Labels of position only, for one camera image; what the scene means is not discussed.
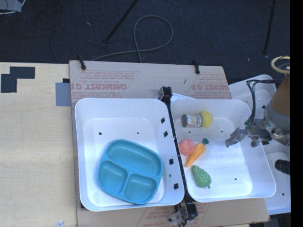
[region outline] black stand leg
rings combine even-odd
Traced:
[[[272,4],[271,4],[271,11],[270,11],[269,24],[268,24],[268,29],[267,29],[265,46],[264,46],[264,49],[263,49],[263,54],[265,55],[265,57],[268,57],[268,55],[267,55],[267,46],[268,46],[269,37],[270,37],[271,25],[272,25],[273,18],[274,18],[275,7],[276,7],[276,0],[273,0]]]
[[[129,9],[125,12],[125,14],[123,15],[123,17],[120,19],[120,21],[117,23],[117,25],[114,27],[114,29],[112,30],[112,32],[110,32],[110,34],[107,36],[107,38],[104,40],[103,45],[107,45],[109,39],[111,38],[111,36],[113,36],[113,34],[115,33],[115,31],[119,28],[119,26],[122,24],[122,22],[126,19],[127,15],[130,13],[130,11],[133,9],[133,7],[136,5],[136,3],[139,0],[134,0],[133,3],[131,4],[131,6],[129,7]]]

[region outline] can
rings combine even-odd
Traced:
[[[181,117],[182,126],[199,128],[202,126],[202,116],[200,114],[184,114]]]

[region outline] dark carpet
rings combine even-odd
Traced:
[[[196,60],[222,66],[229,84],[261,74],[284,78],[270,62],[290,55],[290,0],[138,0],[111,35],[134,1],[26,0],[21,12],[4,8],[0,61]]]

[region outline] pink fruit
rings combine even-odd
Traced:
[[[192,140],[185,139],[179,142],[180,153],[184,156],[189,156],[194,152],[195,145]]]

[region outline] white tray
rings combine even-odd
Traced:
[[[259,75],[247,80],[272,80],[269,75]],[[252,108],[251,93],[243,80],[229,85],[233,99],[239,99],[245,102],[250,109]],[[256,119],[263,118],[264,108],[276,92],[275,84],[258,83],[255,88],[256,97]],[[284,214],[291,212],[291,186],[290,175],[284,174],[275,168],[275,162],[278,159],[290,161],[290,147],[287,147],[275,140],[271,140],[269,144],[263,146],[271,171],[276,182],[276,193],[270,198],[265,198],[265,203],[270,215]]]
[[[175,205],[184,197],[183,180],[166,105],[158,99],[84,98],[75,106],[80,199],[91,211]],[[98,165],[110,142],[125,139],[155,151],[163,175],[153,199],[132,204],[105,193]]]
[[[198,202],[213,202],[248,198],[265,198],[276,191],[276,184],[268,165],[263,146],[250,146],[251,139],[226,147],[225,140],[250,116],[249,107],[241,100],[196,99],[176,100],[171,105],[178,142],[189,138],[195,144],[207,138],[204,154],[193,163],[208,172],[212,183],[210,189],[197,187],[191,167],[185,167],[187,156],[181,155],[188,193]],[[183,114],[208,111],[214,118],[207,129],[183,128]]]

